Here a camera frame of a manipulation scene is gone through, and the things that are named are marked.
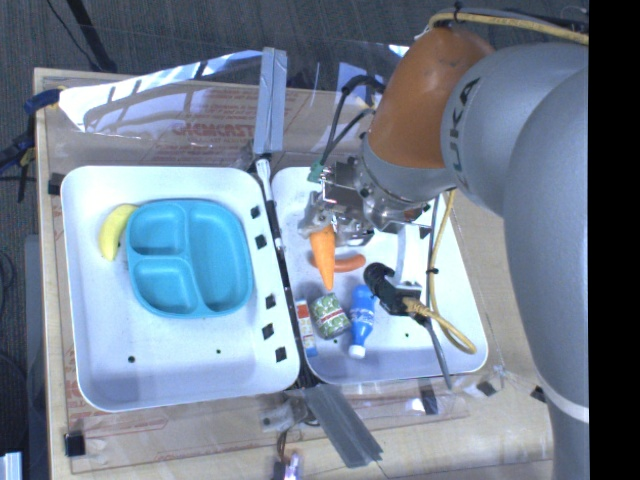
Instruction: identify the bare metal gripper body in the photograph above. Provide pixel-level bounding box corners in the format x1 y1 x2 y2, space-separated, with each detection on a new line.
319 159 432 234

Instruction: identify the orange carrot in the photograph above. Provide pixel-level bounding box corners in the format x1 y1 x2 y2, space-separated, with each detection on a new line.
308 224 337 292

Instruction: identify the orange sausage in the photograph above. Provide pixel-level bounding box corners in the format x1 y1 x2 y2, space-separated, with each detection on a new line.
307 252 368 274

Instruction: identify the blue bottle with white cap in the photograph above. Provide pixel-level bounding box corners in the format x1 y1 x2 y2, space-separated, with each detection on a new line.
347 283 378 360

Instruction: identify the green and white can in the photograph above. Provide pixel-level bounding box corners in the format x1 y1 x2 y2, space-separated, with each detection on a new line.
308 291 352 341

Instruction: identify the orange white and blue carton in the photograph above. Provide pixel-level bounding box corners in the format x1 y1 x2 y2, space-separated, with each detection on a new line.
294 299 320 359

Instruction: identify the blue divided plate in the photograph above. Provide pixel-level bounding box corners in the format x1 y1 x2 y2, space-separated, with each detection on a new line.
124 198 255 320

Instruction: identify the white plastic tray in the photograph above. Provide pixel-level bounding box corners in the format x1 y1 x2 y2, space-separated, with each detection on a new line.
59 165 302 413
269 166 490 386

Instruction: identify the brown cardboard board, red print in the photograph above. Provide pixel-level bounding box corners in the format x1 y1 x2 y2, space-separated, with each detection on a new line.
41 78 504 474

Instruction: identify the yellow banana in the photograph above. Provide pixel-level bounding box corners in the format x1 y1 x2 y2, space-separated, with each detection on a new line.
98 203 140 263

